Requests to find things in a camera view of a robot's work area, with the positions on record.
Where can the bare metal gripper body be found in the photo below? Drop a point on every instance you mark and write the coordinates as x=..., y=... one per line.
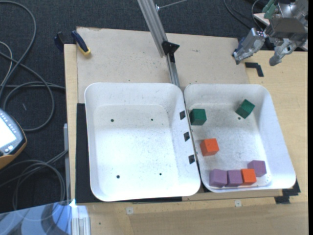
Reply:
x=288, y=26

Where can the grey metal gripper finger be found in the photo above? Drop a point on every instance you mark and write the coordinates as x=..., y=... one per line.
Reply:
x=250, y=44
x=281, y=51

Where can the green cube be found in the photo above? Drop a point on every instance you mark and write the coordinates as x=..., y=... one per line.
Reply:
x=198, y=117
x=245, y=109

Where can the white plastic tray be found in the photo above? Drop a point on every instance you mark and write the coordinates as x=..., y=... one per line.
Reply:
x=137, y=143
x=242, y=143

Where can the orange cube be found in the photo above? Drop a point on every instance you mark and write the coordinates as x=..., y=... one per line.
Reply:
x=248, y=177
x=209, y=148

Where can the purple cube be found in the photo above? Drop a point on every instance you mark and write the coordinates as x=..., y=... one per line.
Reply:
x=258, y=168
x=217, y=178
x=234, y=178

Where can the brown cardboard board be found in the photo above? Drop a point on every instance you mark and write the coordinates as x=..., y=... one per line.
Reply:
x=122, y=57

